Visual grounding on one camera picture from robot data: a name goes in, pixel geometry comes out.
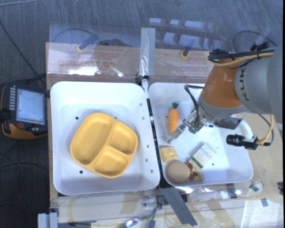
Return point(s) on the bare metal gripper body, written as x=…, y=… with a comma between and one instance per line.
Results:
x=196, y=122

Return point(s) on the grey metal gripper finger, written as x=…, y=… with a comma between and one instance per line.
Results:
x=175, y=135

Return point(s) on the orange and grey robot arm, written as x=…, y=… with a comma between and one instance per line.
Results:
x=228, y=89

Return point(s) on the orange carrot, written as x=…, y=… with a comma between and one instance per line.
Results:
x=173, y=120

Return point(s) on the yellow cheese slice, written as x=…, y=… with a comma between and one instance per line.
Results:
x=168, y=154

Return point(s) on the white patterned packet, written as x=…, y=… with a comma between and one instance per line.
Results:
x=204, y=154

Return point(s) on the brown bread bun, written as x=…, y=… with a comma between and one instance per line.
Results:
x=177, y=171

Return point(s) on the pizza slice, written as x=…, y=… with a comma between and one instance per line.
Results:
x=195, y=173

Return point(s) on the white plastic tray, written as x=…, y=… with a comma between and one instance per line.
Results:
x=69, y=98
x=228, y=165

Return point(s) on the yellow divided plate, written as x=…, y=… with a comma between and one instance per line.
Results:
x=102, y=141

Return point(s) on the brown cardboard board red print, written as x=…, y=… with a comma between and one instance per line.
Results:
x=123, y=60

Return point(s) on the black cylinder on white bracket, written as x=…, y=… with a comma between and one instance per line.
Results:
x=240, y=140

